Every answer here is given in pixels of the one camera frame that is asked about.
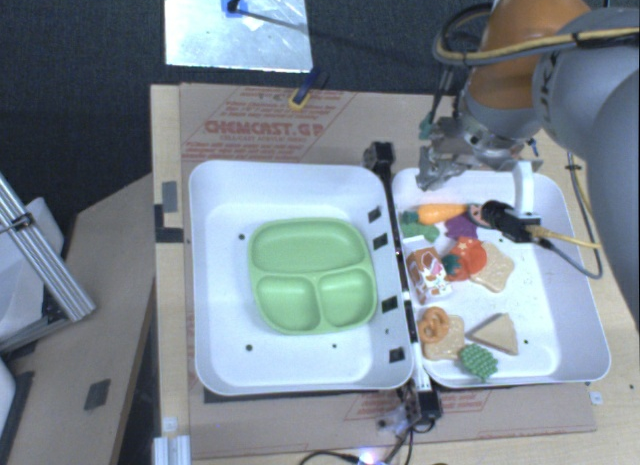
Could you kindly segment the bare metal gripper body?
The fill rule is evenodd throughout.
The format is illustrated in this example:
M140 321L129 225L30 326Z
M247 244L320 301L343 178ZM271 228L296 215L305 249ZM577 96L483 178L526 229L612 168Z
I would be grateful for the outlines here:
M423 140L423 146L430 146L439 159L459 155L469 164L469 169L504 169L504 164L520 158L525 146L522 139L500 137L473 118L469 121L453 117L426 120Z

